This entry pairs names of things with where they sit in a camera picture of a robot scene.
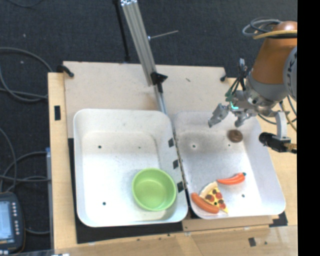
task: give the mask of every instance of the wooden table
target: wooden table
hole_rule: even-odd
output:
[[[81,93],[86,98],[96,95],[96,107],[101,106],[103,91],[108,94],[119,95],[124,92],[127,84],[123,79],[132,83],[141,83],[145,86],[144,97],[148,98],[148,109],[157,109],[157,103],[152,94],[152,88],[145,85],[142,68],[138,64],[90,63],[90,62],[64,62],[72,72],[74,78],[65,73],[51,72],[48,74],[49,95],[49,122],[50,122],[50,151],[52,173],[52,200],[53,200],[53,237],[56,253],[72,253],[77,255],[101,255],[108,252],[110,255],[123,255],[130,250],[131,255],[259,255],[271,254],[296,255],[298,253],[298,211],[297,211],[297,155],[291,153],[277,153],[269,149],[269,153],[276,170],[284,197],[286,199],[285,214],[288,226],[269,227],[277,216],[254,216],[246,218],[204,220],[191,219],[187,216],[183,220],[183,232],[148,235],[140,237],[125,237],[92,243],[77,244],[74,202],[72,194],[72,181],[68,138],[72,136],[71,120],[79,108],[74,101],[82,101],[81,108],[88,107],[85,100],[81,100]],[[218,93],[226,92],[232,79],[220,82],[218,78],[224,75],[222,67],[180,67],[159,65],[158,72],[169,78],[164,82],[166,86],[164,98],[168,109],[172,109],[170,102],[182,99],[183,93],[177,94],[171,84],[181,84],[188,91],[192,87],[195,94],[201,92],[202,86]],[[126,108],[119,103],[115,108]],[[206,109],[213,111],[216,106],[210,104]],[[190,102],[186,108],[198,110],[196,102]],[[259,120],[263,131],[277,133],[276,126]],[[288,136],[292,142],[297,142],[296,132],[288,126]]]

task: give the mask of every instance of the hot dog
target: hot dog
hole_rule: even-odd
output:
[[[219,212],[219,208],[217,206],[208,204],[195,192],[191,194],[191,199],[197,206],[208,213],[217,214]]]

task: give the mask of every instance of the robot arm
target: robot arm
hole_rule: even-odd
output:
[[[272,26],[271,31],[266,30],[269,26]],[[247,33],[248,28],[254,32]],[[236,127],[256,115],[274,117],[277,134],[264,132],[260,135],[260,142],[278,152],[297,153],[287,137],[286,115],[289,112],[273,111],[273,107],[288,96],[297,101],[297,28],[295,21],[255,19],[243,29],[244,35],[265,38],[264,42],[250,71],[240,59],[239,76],[225,94],[229,104],[217,106],[208,120],[209,127],[221,122],[229,112],[237,117]]]

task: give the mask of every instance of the copper cylinder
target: copper cylinder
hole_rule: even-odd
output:
[[[298,23],[283,21],[275,25],[272,31],[282,30],[298,30]],[[296,46],[297,38],[266,38],[252,67],[252,77],[264,84],[283,84],[285,62]]]

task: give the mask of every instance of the pizza slice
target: pizza slice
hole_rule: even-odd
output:
[[[229,212],[216,181],[205,186],[205,188],[200,193],[200,197],[204,199],[208,204],[219,207],[219,209],[221,209],[225,213]]]

